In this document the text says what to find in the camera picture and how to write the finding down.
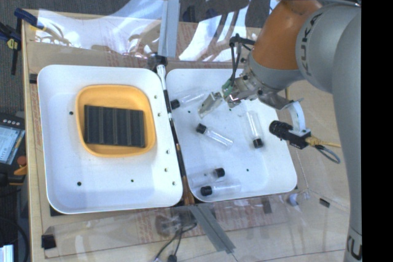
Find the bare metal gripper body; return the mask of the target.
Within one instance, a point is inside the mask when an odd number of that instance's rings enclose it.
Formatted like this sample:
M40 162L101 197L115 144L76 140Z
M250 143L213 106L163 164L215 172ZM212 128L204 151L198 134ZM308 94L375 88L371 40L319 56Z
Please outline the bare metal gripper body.
M243 71L239 76L233 73L225 87L225 102L229 108L234 108L240 105L242 100L258 99L267 87L252 71Z

